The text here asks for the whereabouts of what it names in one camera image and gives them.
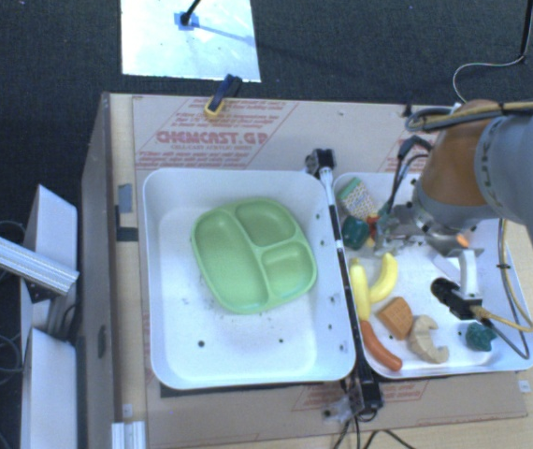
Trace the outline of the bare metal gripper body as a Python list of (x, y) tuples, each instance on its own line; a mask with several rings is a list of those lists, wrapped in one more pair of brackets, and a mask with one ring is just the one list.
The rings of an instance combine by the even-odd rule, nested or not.
[(380, 209), (380, 225), (385, 227), (387, 238), (393, 235), (413, 235), (417, 237), (417, 242), (445, 232), (445, 226), (437, 222), (420, 203), (411, 201), (394, 206), (385, 203)]

